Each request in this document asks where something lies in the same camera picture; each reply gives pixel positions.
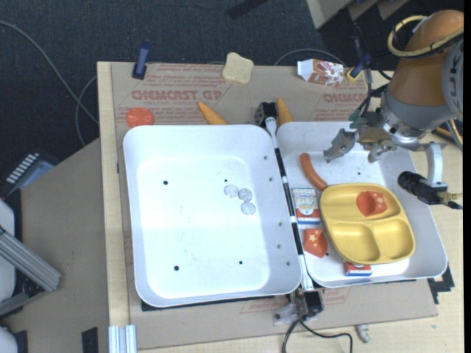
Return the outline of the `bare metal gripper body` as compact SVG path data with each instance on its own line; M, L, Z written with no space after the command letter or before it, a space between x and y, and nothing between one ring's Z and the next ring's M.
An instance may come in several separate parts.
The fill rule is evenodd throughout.
M388 151L397 147L421 150L420 140L432 130L416 121L407 122L386 110L361 113L354 118L354 128L356 140L370 151Z

